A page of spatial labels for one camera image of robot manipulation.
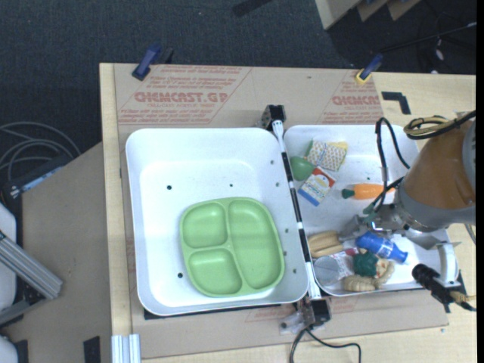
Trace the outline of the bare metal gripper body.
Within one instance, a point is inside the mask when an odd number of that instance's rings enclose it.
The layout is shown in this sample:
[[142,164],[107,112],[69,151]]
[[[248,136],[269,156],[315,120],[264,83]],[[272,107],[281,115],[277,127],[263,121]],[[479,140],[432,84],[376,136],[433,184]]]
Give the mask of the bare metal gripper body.
[[425,250],[436,250],[451,243],[446,226],[439,221],[440,213],[445,210],[423,204],[391,203],[383,205],[378,212],[372,212],[363,218],[365,228],[369,229],[372,221],[393,230],[393,236],[400,234]]

